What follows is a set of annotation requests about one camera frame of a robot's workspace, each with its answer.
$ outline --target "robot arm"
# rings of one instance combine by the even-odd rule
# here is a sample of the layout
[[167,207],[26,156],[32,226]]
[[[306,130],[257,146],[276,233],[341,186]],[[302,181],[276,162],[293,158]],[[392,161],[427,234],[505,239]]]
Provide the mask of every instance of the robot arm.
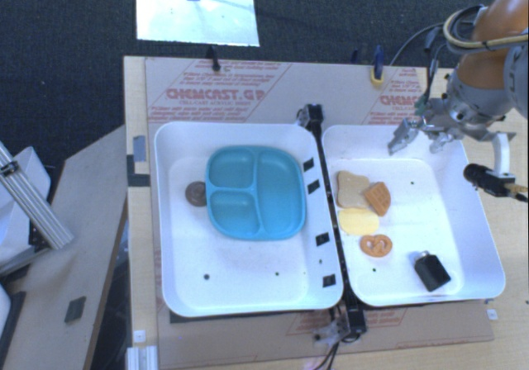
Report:
[[[475,186],[497,197],[521,201],[524,189],[508,172],[508,141],[514,133],[490,132],[513,107],[527,118],[527,19],[529,0],[495,0],[488,7],[471,7],[454,13],[445,23],[443,34],[448,48],[462,55],[448,80],[441,98],[427,93],[416,104],[416,120],[405,120],[388,144],[390,154],[406,147],[418,131],[432,140],[430,151],[442,150],[447,142],[470,136],[492,141],[495,166],[480,166],[465,172]],[[459,23],[478,12],[470,40],[459,36]]]

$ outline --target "white tray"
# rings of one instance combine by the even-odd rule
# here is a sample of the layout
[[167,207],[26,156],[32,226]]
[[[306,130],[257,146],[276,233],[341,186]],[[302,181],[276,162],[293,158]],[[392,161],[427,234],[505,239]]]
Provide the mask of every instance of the white tray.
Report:
[[[389,236],[393,250],[381,259],[360,249],[360,237],[341,232],[350,283],[372,306],[493,298],[505,275],[479,200],[463,177],[468,160],[459,142],[431,154],[420,133],[406,148],[388,155],[392,126],[333,126],[323,136],[327,167],[336,198],[341,170],[383,181],[392,196],[376,234]],[[435,254],[451,277],[429,292],[415,273],[422,251]]]
[[[168,307],[188,317],[334,306],[343,282],[327,199],[312,135],[296,125],[171,122],[155,135],[162,291]],[[280,241],[236,240],[221,234],[207,208],[192,206],[185,188],[204,181],[209,157],[228,145],[282,149],[303,166],[307,193],[304,227]],[[317,245],[326,234],[328,241]]]

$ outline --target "blue divided dish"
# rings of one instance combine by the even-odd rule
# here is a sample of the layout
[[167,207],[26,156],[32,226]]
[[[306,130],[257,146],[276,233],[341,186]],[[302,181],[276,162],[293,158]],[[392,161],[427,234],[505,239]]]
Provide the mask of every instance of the blue divided dish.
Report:
[[303,177],[280,149],[232,146],[207,162],[207,211],[224,235],[243,240],[284,240],[305,223]]

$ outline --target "dark fabric background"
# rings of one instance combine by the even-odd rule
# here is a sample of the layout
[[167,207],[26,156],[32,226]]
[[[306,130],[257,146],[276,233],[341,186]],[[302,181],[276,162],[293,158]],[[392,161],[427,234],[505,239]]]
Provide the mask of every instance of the dark fabric background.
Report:
[[[388,63],[414,32],[492,0],[255,0],[261,47],[229,59],[347,63],[354,48]],[[123,119],[122,57],[203,57],[204,45],[136,40],[135,0],[0,0],[0,140],[60,164]],[[423,66],[422,40],[397,64]],[[441,56],[441,65],[456,58]]]

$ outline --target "pretzel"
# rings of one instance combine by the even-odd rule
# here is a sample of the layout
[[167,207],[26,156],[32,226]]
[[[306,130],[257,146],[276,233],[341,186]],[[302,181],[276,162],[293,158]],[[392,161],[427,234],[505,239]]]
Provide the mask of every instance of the pretzel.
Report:
[[386,235],[365,235],[360,239],[360,249],[371,257],[383,257],[392,247],[393,243]]

